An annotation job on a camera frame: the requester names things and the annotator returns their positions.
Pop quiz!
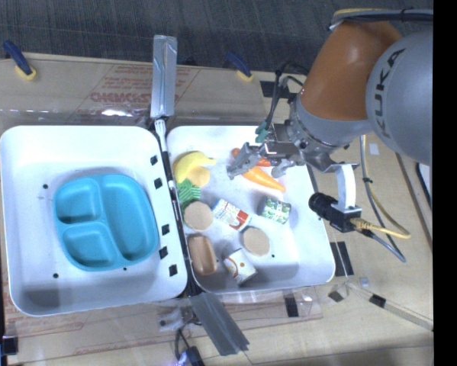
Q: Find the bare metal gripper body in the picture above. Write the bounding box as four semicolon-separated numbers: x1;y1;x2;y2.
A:
263;121;329;167

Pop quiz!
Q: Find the large orange carrot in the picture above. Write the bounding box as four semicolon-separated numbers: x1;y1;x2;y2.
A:
242;165;287;194

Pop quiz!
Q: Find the green and white can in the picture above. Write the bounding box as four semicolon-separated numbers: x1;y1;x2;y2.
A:
259;196;292;226

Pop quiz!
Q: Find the pale yellow round toy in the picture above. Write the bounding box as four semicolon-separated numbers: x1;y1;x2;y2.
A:
188;165;211;188

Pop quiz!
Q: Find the yellow banana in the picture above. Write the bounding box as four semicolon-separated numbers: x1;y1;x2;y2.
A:
172;149;217;185

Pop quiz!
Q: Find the white and red carton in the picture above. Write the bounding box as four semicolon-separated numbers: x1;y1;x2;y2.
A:
211;197;253;233

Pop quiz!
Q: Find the green striped toy food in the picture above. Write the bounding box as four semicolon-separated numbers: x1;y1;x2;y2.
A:
175;178;203;206

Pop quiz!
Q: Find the tan round biscuit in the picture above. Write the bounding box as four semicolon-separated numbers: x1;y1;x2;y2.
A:
240;225;272;258
182;200;215;233

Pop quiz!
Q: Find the white plastic tray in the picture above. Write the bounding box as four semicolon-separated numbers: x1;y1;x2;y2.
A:
0;124;188;317
166;124;336;295

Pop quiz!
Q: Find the thin black and white rod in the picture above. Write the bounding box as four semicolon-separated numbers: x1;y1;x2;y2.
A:
153;117;193;297

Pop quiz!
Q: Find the brown bread roll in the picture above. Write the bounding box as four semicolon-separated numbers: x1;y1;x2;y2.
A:
186;233;219;276

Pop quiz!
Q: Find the white and orange can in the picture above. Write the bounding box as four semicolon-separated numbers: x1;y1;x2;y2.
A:
222;247;258;286

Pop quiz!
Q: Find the blue divided plate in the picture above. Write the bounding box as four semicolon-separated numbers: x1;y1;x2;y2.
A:
52;172;161;272

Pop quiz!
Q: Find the brown cardboard board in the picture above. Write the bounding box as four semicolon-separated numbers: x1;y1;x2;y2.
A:
0;51;434;366

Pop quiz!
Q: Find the black cylinder on white bracket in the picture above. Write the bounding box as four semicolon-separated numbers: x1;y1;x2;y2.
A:
307;162;364;233

